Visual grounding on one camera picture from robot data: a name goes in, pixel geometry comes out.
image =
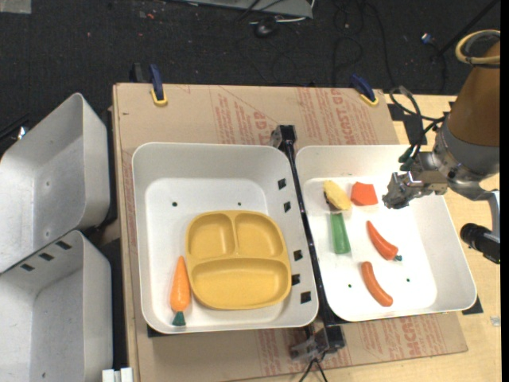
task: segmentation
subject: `blue clamp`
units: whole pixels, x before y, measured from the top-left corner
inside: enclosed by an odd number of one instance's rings
[[[150,82],[153,88],[150,90],[152,99],[157,106],[165,106],[168,103],[165,91],[162,88],[162,78],[159,72],[159,67],[156,64],[149,66]]]
[[[353,73],[350,76],[352,86],[360,93],[360,98],[370,106],[376,106],[379,103],[379,98],[375,96],[370,84],[361,76]]]

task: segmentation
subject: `cardboard sheet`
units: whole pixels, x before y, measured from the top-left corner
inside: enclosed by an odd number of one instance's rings
[[[149,84],[114,87],[123,190],[119,210],[124,256],[129,260],[132,306],[126,308],[130,358],[141,381],[227,381],[303,372],[289,347],[305,340],[302,329],[264,329],[150,337],[140,305],[140,279],[131,158],[146,142],[267,144],[278,124],[293,124],[299,147],[312,144],[397,144],[384,96],[370,107],[353,89],[165,85],[169,99],[157,107]],[[342,325],[347,346],[323,368],[374,364],[466,351],[457,315],[431,314]]]

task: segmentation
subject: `black fabric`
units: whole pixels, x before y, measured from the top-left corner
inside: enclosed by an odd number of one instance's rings
[[[133,63],[166,83],[347,87],[353,72],[388,92],[456,95],[470,67],[434,53],[491,0],[318,0],[313,20],[257,38],[239,10],[160,0],[32,0],[0,12],[0,130],[34,125],[73,92],[102,112]],[[500,4],[473,27],[500,29]],[[430,33],[435,46],[424,45]],[[447,78],[444,79],[444,64]],[[12,142],[5,138],[0,150]]]

